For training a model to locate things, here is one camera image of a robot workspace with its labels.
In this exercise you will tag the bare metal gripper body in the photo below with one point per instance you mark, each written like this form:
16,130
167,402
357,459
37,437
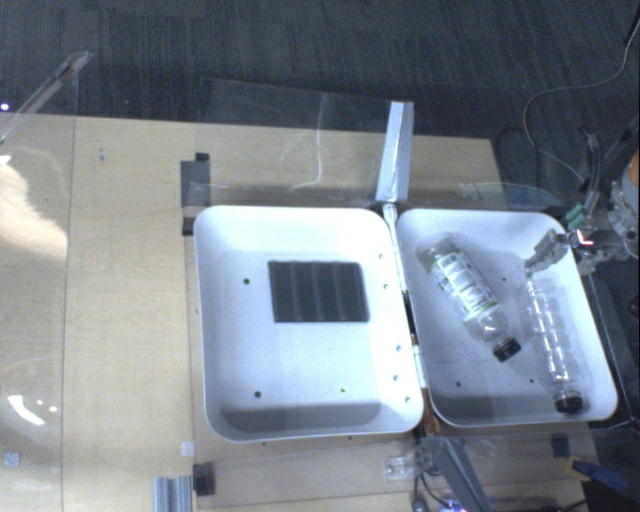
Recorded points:
600,245

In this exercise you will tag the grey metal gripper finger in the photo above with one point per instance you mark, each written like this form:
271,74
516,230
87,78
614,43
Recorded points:
546,250

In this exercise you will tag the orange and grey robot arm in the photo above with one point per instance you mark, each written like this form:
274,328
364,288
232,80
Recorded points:
631,200

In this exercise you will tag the clear plastic bottle without label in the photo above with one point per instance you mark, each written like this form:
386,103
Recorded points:
552,340

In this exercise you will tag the clear plastic bottle green label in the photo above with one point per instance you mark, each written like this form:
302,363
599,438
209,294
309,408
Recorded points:
465,290

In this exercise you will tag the white plastic tray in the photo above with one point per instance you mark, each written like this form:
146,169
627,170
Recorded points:
450,390
300,360

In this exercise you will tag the black ribbed rectangular block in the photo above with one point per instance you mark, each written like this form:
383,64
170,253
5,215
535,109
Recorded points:
318,292

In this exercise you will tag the pale wood board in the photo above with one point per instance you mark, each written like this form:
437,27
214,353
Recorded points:
300,475

